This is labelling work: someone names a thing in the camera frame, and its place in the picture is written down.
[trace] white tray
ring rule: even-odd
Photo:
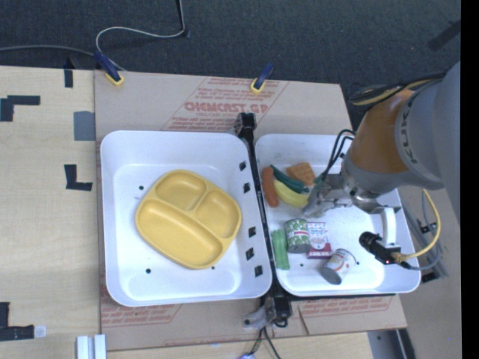
[[[331,135],[264,135],[257,140],[255,151],[258,170],[269,165],[285,171],[285,168],[300,162],[309,162],[314,173],[319,175],[329,160],[335,136]],[[337,161],[331,173],[337,173],[341,159]],[[378,201],[389,206],[400,206],[397,191],[381,196]],[[304,218],[301,209],[280,203],[277,208],[266,207],[266,219],[269,232],[282,228],[284,222],[292,218]],[[397,224],[397,243],[402,252],[413,252],[411,236],[403,210],[395,215]],[[306,254],[288,254],[290,270],[276,270],[281,286],[293,295],[334,296],[334,295],[372,295],[411,292],[420,283],[419,271],[407,270],[399,265],[385,266],[377,261],[360,244],[359,236],[364,231],[382,234],[380,215],[368,215],[352,206],[332,209],[321,218],[306,218],[308,221],[323,221],[329,229],[332,250],[345,248],[350,251],[359,264],[347,273],[340,285],[324,280],[319,269],[327,260],[308,259]],[[417,260],[409,261],[417,265]]]
[[[219,301],[257,298],[270,288],[260,210],[248,151],[240,139],[226,133],[118,131],[103,139],[100,158],[106,285],[114,300],[131,307]],[[142,196],[176,169],[213,182],[242,210],[237,237],[211,268],[178,265],[136,230]]]

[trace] blue clamp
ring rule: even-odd
[[[105,55],[102,55],[100,51],[96,51],[94,53],[94,58],[95,61],[103,68],[103,70],[105,70],[105,77],[110,80],[113,85],[119,87],[123,84],[125,78],[118,73],[117,69],[109,58],[107,58]]]
[[[266,80],[271,77],[272,73],[275,70],[275,66],[270,61],[266,67],[264,68],[263,72],[253,80],[251,83],[249,90],[254,94],[260,94],[261,91],[264,89],[264,85],[266,84]]]

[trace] banana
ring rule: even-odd
[[[280,200],[294,207],[305,207],[308,204],[308,195],[299,194],[288,188],[284,183],[275,179],[276,195]]]

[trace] dark gray carpet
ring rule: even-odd
[[[189,38],[113,31],[100,46],[127,70],[153,73],[251,78],[272,61],[274,79],[338,83],[345,96],[460,59],[461,0],[183,0],[183,9]],[[180,20],[175,0],[0,0],[0,48],[94,52],[113,25],[173,34]],[[62,68],[68,56],[95,67],[51,49],[0,52],[0,64]]]

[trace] small box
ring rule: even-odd
[[[308,259],[330,258],[332,249],[326,222],[308,222],[308,233],[311,241]]]

